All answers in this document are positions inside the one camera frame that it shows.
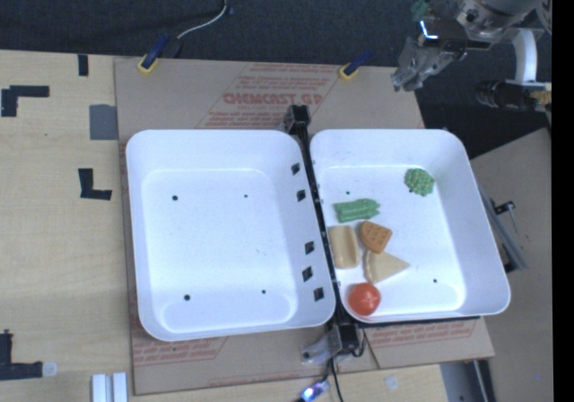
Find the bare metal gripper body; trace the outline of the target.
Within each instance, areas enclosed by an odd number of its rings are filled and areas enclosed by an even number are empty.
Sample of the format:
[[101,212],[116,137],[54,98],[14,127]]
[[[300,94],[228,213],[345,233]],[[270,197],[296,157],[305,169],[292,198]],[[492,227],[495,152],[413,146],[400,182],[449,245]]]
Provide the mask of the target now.
[[419,20],[418,44],[459,58],[500,42],[511,25],[510,13],[481,0],[433,0]]

